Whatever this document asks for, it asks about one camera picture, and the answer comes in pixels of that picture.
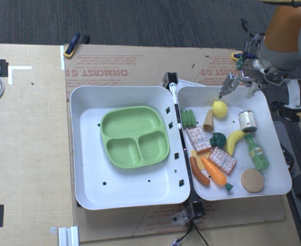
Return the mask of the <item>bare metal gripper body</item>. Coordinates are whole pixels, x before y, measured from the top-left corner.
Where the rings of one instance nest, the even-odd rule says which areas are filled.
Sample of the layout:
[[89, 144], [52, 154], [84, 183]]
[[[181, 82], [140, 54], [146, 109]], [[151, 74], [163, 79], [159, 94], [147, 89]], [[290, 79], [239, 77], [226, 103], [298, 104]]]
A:
[[265, 57], [247, 58], [238, 60], [238, 79], [245, 85], [258, 84], [266, 86], [282, 85], [290, 72], [295, 70], [295, 59], [291, 57], [267, 59]]

